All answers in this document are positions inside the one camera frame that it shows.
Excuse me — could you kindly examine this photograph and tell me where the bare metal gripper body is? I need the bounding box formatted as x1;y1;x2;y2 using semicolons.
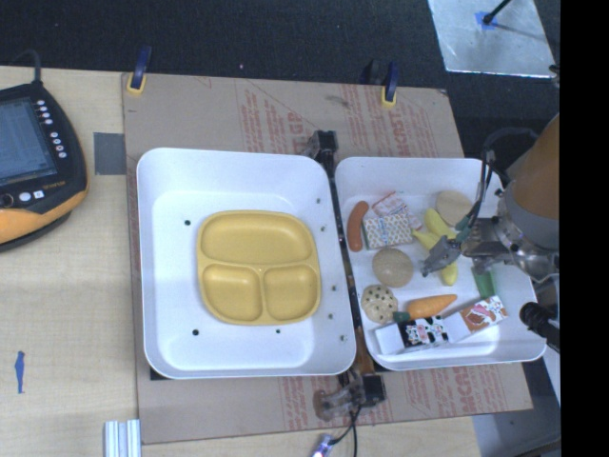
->
462;215;561;284

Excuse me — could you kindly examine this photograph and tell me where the yellow banana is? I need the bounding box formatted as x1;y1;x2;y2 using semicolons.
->
411;207;460;288

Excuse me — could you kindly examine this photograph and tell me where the flat beige toy bread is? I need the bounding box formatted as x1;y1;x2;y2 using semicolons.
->
434;189;474;229

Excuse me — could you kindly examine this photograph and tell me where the round beige toy bread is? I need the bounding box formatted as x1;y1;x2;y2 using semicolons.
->
371;247;415;289

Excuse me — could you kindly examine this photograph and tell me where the brown and white carton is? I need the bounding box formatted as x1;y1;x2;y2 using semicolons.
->
443;294;509;345

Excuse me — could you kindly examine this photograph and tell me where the orange carrot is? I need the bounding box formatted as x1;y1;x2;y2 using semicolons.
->
392;293;460;325

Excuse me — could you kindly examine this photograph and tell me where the orange patterned carton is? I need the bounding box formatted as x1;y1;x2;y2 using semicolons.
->
362;212;415;251

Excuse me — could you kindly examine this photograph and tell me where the white and orange packet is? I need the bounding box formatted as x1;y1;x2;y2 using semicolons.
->
370;191;422;230

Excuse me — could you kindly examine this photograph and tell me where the white plastic tray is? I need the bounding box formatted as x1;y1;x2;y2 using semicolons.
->
135;147;358;381
333;155;548;372

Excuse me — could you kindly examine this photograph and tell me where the beige chocolate chip biscuit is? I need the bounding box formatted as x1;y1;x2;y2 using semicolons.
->
360;284;400;325

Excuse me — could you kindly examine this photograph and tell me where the cow print white carton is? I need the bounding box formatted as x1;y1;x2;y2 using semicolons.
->
374;314;451;356

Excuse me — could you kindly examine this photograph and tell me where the orange toy sausage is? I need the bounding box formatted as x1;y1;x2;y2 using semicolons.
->
345;200;371;253

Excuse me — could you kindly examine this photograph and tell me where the yellow divided plate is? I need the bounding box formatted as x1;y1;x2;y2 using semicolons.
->
195;209;324;327

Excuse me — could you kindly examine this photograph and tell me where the brown cardboard board red print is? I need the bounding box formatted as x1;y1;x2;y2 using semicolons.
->
120;71;535;446

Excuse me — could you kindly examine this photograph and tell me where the black cylinder on white bracket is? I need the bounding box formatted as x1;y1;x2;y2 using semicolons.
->
519;273;561;354

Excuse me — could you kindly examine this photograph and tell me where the black block with thin wires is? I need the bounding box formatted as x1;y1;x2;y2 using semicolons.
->
312;371;387;422
304;129;340;162

